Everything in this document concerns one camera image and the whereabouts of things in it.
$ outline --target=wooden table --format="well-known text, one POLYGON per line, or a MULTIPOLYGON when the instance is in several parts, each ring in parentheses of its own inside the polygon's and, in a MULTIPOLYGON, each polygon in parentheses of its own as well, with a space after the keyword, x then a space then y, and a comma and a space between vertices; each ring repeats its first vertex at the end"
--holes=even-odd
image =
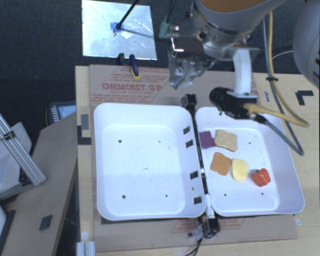
POLYGON ((56 255, 77 173, 76 115, 43 129, 32 158, 47 179, 3 206, 15 211, 3 256, 56 255))
MULTIPOLYGON (((77 125, 81 126, 82 115, 90 113, 90 71, 87 66, 76 67, 76 104, 77 125)), ((272 97, 266 74, 255 73, 257 91, 261 104, 269 109, 277 110, 272 97)), ((319 90, 311 85, 302 75, 277 74, 278 86, 291 108, 310 123, 309 128, 293 125, 293 129, 304 149, 301 157, 291 150, 298 178, 305 198, 304 210, 294 218, 301 225, 297 226, 298 239, 264 242, 246 242, 221 245, 203 245, 198 255, 317 255, 320 252, 320 191, 319 191, 319 90), (305 105, 299 105, 295 92, 313 91, 314 96, 303 97, 305 105)), ((91 128, 82 130, 82 137, 90 137, 91 128)), ((81 241, 86 243, 94 240, 93 222, 93 185, 91 168, 91 146, 78 146, 79 168, 79 200, 80 200, 80 231, 81 241)), ((184 255, 190 248, 175 247, 161 249, 144 249, 100 252, 97 256, 174 256, 184 255)))

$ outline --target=aluminum foil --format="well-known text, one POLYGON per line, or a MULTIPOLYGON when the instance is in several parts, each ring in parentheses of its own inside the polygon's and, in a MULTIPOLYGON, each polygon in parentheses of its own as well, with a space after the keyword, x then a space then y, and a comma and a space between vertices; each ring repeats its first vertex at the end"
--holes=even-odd
POLYGON ((122 24, 113 32, 131 4, 82 0, 83 55, 157 60, 150 6, 136 5, 122 24))

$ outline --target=white tray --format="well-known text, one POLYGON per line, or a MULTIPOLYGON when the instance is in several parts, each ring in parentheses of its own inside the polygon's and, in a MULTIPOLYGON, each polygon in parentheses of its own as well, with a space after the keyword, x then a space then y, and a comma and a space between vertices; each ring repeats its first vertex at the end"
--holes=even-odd
MULTIPOLYGON (((281 121, 266 115, 283 131, 281 121)), ((215 107, 196 113, 199 132, 237 135, 235 152, 202 149, 209 203, 226 217, 293 214, 304 197, 288 146, 269 127, 220 115, 215 107), (215 152, 247 162, 249 176, 210 170, 215 152), (258 187, 251 174, 266 168, 271 182, 258 187)), ((190 114, 179 106, 104 103, 94 111, 97 208, 111 221, 193 218, 206 208, 190 114)))
POLYGON ((184 108, 104 103, 94 111, 94 131, 97 208, 104 218, 191 218, 204 212, 192 119, 184 108))
MULTIPOLYGON (((264 115, 282 132, 281 120, 264 115)), ((305 200, 297 177, 288 145, 264 124, 252 120, 235 120, 215 107, 203 107, 196 112, 198 131, 210 131, 212 137, 217 129, 237 135, 238 148, 231 152, 221 147, 202 149, 206 181, 210 193, 210 204, 214 211, 225 217, 294 214, 303 210, 305 200), (210 170, 216 152, 226 157, 242 159, 248 164, 249 175, 245 181, 237 182, 231 172, 222 176, 210 170), (270 183, 257 186, 251 174, 266 168, 270 183)))

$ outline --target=orange toy food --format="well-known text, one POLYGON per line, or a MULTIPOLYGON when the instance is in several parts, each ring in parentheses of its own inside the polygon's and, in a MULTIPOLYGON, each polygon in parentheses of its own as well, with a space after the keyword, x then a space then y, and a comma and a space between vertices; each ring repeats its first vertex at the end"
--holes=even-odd
POLYGON ((262 168, 261 170, 257 170, 256 173, 252 174, 252 180, 259 187, 265 186, 270 182, 270 176, 267 169, 262 168))
POLYGON ((231 159, 229 157, 226 157, 223 154, 216 152, 213 156, 210 169, 223 176, 226 176, 229 172, 230 165, 231 159))

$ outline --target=toy pepper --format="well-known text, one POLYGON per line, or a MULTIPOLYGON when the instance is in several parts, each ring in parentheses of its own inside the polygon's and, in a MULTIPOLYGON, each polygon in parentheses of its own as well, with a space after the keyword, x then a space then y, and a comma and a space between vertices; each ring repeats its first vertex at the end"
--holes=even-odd
POLYGON ((270 182, 270 176, 267 169, 262 168, 261 170, 257 170, 256 173, 252 174, 252 180, 259 187, 265 186, 270 182))

